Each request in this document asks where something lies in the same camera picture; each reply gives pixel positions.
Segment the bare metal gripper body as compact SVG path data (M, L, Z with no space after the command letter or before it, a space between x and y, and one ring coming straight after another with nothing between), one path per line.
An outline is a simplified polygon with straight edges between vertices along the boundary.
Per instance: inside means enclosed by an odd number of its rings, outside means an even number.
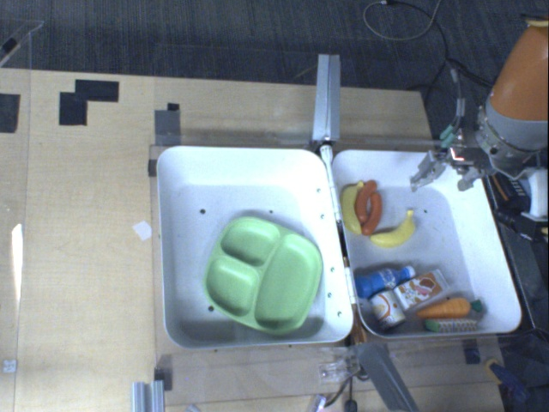
M462 177L521 177L539 167L539 151L511 145L486 120L460 129L447 154L447 163Z

